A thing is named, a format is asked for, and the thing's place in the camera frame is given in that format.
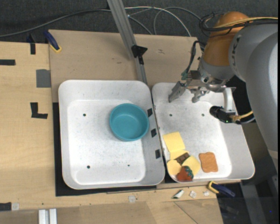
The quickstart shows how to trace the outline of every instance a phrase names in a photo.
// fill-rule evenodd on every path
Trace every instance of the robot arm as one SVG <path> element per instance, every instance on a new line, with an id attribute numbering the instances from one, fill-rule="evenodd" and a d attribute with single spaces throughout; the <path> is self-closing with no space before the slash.
<path id="1" fill-rule="evenodd" d="M 252 22 L 244 28 L 231 27 L 235 21 Z M 220 17 L 215 28 L 198 71 L 188 71 L 186 83 L 176 84 L 169 102 L 193 86 L 192 102 L 209 91 L 224 92 L 228 100 L 225 84 L 236 75 L 246 82 L 250 106 L 278 171 L 278 20 L 254 22 L 242 13 L 230 12 Z M 222 107 L 214 106 L 210 112 L 225 123 L 234 116 L 234 111 Z"/>

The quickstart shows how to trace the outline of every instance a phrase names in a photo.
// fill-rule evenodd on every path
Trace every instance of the white tray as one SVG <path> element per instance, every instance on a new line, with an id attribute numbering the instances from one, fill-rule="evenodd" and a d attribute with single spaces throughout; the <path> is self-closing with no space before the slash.
<path id="1" fill-rule="evenodd" d="M 131 103 L 153 111 L 147 85 L 139 81 L 69 80 L 60 85 L 58 93 L 62 172 L 69 187 L 149 186 L 163 180 L 165 168 L 154 112 L 149 116 L 149 131 L 141 140 L 120 141 L 109 126 L 110 113 L 117 105 Z"/>
<path id="2" fill-rule="evenodd" d="M 214 118 L 209 110 L 213 105 L 224 106 L 222 93 L 210 92 L 192 103 L 189 90 L 178 99 L 168 102 L 174 83 L 158 83 L 153 87 L 155 115 L 166 161 L 170 160 L 163 135 L 179 131 L 186 150 L 199 160 L 200 153 L 213 152 L 218 172 L 205 173 L 202 169 L 193 182 L 249 179 L 254 175 L 251 158 L 241 125 L 225 124 Z"/>

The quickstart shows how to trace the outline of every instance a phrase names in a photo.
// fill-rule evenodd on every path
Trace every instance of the black mat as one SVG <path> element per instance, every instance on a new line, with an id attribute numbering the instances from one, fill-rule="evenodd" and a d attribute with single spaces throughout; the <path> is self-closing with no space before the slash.
<path id="1" fill-rule="evenodd" d="M 156 186 L 141 186 L 141 187 L 123 187 L 123 188 L 105 188 L 105 189 L 84 189 L 76 190 L 66 185 L 62 177 L 62 161 L 61 161 L 61 139 L 60 139 L 60 119 L 59 119 L 59 104 L 53 103 L 53 123 L 54 123 L 54 152 L 55 152 L 55 188 L 56 196 L 78 196 L 102 192 L 117 192 L 117 191 L 136 191 L 155 189 Z M 166 171 L 165 182 L 174 182 Z"/>

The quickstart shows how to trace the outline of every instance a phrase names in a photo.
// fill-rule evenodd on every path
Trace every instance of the black cable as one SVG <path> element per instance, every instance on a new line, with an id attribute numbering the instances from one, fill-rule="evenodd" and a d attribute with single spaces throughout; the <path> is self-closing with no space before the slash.
<path id="1" fill-rule="evenodd" d="M 242 22 L 242 23 L 238 23 L 232 26 L 226 26 L 226 27 L 221 27 L 221 28 L 209 28 L 206 25 L 206 22 L 215 18 L 216 16 L 220 16 L 223 15 L 224 13 L 211 13 L 209 15 L 204 16 L 200 22 L 199 22 L 199 28 L 201 29 L 201 31 L 203 32 L 204 35 L 206 35 L 207 37 L 215 37 L 215 36 L 222 36 L 222 35 L 227 35 L 230 33 L 230 31 L 233 28 L 239 28 L 239 27 L 247 27 L 247 26 L 255 26 L 255 25 L 261 25 L 261 24 L 278 24 L 278 20 L 277 19 L 272 19 L 272 18 L 262 18 L 262 19 L 257 19 L 257 20 L 252 20 L 252 21 L 246 21 L 246 22 Z M 216 32 L 216 31 L 225 31 L 228 30 L 226 33 L 224 34 L 219 34 L 219 35 L 215 35 L 215 36 L 209 36 L 207 35 L 205 32 Z"/>
<path id="2" fill-rule="evenodd" d="M 131 17 L 131 16 L 127 16 L 129 19 L 131 19 L 132 21 L 138 23 L 140 26 L 142 26 L 150 35 L 153 35 L 153 33 L 146 27 L 144 26 L 143 23 L 139 22 L 137 19 Z"/>
<path id="3" fill-rule="evenodd" d="M 240 120 L 240 124 L 248 124 L 251 123 L 252 121 L 255 120 L 255 116 L 253 116 L 252 118 L 249 118 L 248 120 Z"/>
<path id="4" fill-rule="evenodd" d="M 36 27 L 33 27 L 33 28 L 29 28 L 29 29 L 26 29 L 26 30 L 23 30 L 23 31 L 19 31 L 19 32 L 14 32 L 14 33 L 10 33 L 10 34 L 5 34 L 5 35 L 0 35 L 0 38 L 3 38 L 3 37 L 8 37 L 8 36 L 14 36 L 14 35 L 19 35 L 19 34 L 23 34 L 23 33 L 26 33 L 26 32 L 31 32 L 31 31 L 34 31 L 36 29 L 39 29 L 39 28 L 42 28 L 42 27 L 45 27 L 49 24 L 52 24 L 56 21 L 59 21 L 59 20 L 62 20 L 62 19 L 65 19 L 65 18 L 68 18 L 68 17 L 72 17 L 72 16 L 76 16 L 76 15 L 82 15 L 82 14 L 88 14 L 88 13 L 94 13 L 94 12 L 111 12 L 111 10 L 107 10 L 107 9 L 93 9 L 93 10 L 85 10 L 85 11 L 80 11 L 80 12 L 75 12 L 75 13 L 71 13 L 71 14 L 68 14 L 68 15 L 65 15 L 65 16 L 62 16 L 62 17 L 59 17 L 59 18 L 56 18 L 54 20 L 51 20 L 51 21 L 48 21 L 44 24 L 41 24 L 41 25 L 38 25 Z M 147 27 L 145 27 L 141 22 L 139 22 L 138 20 L 132 18 L 132 17 L 129 17 L 131 20 L 133 20 L 134 22 L 138 23 L 140 26 L 142 26 L 149 34 L 152 35 L 152 32 L 149 31 L 149 29 Z"/>
<path id="5" fill-rule="evenodd" d="M 198 15 L 196 15 L 196 14 L 193 13 L 192 11 L 187 10 L 187 9 L 185 9 L 185 8 L 182 8 L 182 7 L 166 7 L 166 8 L 164 8 L 164 10 L 169 10 L 169 9 L 182 10 L 182 11 L 184 11 L 184 12 L 187 12 L 187 13 L 193 15 L 193 16 L 194 16 L 195 18 L 197 18 L 199 21 L 201 20 L 201 18 L 200 18 Z M 161 12 L 164 12 L 164 10 L 159 11 L 159 12 L 155 15 L 155 17 L 154 17 L 154 33 L 155 33 L 155 34 L 156 34 L 156 29 L 155 29 L 155 27 L 156 27 L 156 20 L 157 20 L 157 17 L 158 17 L 158 15 L 159 15 Z"/>
<path id="6" fill-rule="evenodd" d="M 194 61 L 194 57 L 195 57 L 195 55 L 196 55 L 196 44 L 197 43 L 200 43 L 200 44 L 202 44 L 202 45 L 206 45 L 204 42 L 201 42 L 201 41 L 194 41 L 193 42 L 193 46 L 192 46 L 192 49 L 191 49 L 191 58 L 190 58 L 190 62 L 189 62 L 189 65 L 188 65 L 188 67 L 186 68 L 186 73 L 188 73 L 189 72 L 189 70 L 190 70 L 190 68 L 191 68 L 191 65 L 192 65 L 192 63 L 193 63 L 193 61 Z"/>

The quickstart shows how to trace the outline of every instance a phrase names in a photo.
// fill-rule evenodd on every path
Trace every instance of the small white piece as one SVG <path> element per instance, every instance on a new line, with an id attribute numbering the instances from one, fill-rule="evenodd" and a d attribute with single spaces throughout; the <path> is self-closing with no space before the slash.
<path id="1" fill-rule="evenodd" d="M 190 194 L 189 194 L 189 196 L 192 197 L 192 198 L 196 198 L 197 193 L 194 192 L 194 191 L 191 191 Z"/>
<path id="2" fill-rule="evenodd" d="M 49 224 L 57 224 L 57 210 L 56 208 L 52 208 L 49 210 L 49 218 L 50 223 Z"/>
<path id="3" fill-rule="evenodd" d="M 18 210 L 18 209 L 20 209 L 19 203 L 13 203 L 13 204 L 11 204 L 11 210 L 12 210 L 12 211 L 16 211 L 16 210 Z"/>
<path id="4" fill-rule="evenodd" d="M 205 191 L 205 192 L 203 192 L 203 195 L 204 195 L 204 196 L 209 196 L 209 195 L 210 195 L 210 192 L 209 192 L 209 191 Z"/>
<path id="5" fill-rule="evenodd" d="M 38 210 L 38 224 L 46 224 L 46 210 L 41 209 Z"/>
<path id="6" fill-rule="evenodd" d="M 129 202 L 130 203 L 136 202 L 136 197 L 135 196 L 129 196 Z"/>
<path id="7" fill-rule="evenodd" d="M 180 198 L 184 193 L 185 193 L 184 190 L 180 190 L 180 191 L 179 191 L 178 193 L 176 193 L 172 198 L 175 198 L 175 199 Z"/>

